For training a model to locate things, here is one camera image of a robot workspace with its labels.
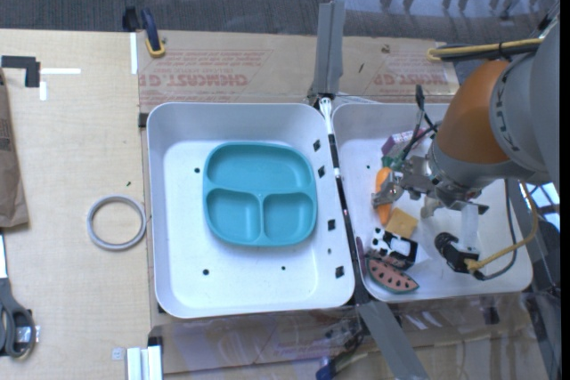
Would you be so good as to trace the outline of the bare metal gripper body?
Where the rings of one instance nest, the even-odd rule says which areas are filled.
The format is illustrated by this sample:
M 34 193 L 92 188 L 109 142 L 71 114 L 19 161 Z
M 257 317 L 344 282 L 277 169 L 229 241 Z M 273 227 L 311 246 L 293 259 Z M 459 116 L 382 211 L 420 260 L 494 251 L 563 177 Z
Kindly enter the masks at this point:
M 399 186 L 410 199 L 424 199 L 430 208 L 463 208 L 478 198 L 481 188 L 456 182 L 428 156 L 412 156 L 404 162 Z

